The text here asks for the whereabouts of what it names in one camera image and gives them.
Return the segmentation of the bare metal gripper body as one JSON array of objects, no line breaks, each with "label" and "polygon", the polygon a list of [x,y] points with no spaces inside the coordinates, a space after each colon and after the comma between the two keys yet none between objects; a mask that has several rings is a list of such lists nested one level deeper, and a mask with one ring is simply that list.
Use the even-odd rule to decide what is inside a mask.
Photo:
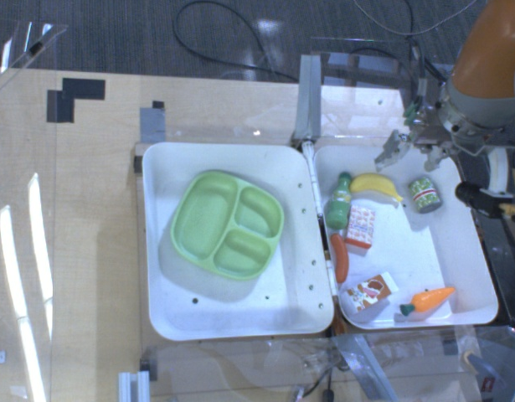
[{"label": "bare metal gripper body", "polygon": [[471,156],[506,148],[502,128],[480,126],[461,115],[440,113],[417,116],[411,126],[413,144],[429,156],[454,156],[461,152]]}]

